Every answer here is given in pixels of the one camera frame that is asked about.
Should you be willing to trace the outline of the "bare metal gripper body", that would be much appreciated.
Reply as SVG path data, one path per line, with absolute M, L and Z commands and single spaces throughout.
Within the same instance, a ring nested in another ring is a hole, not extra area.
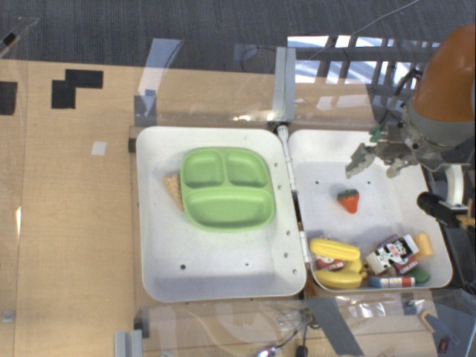
M 403 165 L 418 165 L 414 144 L 419 146 L 418 132 L 403 122 L 377 123 L 374 126 L 374 154 L 386 165 L 396 162 Z

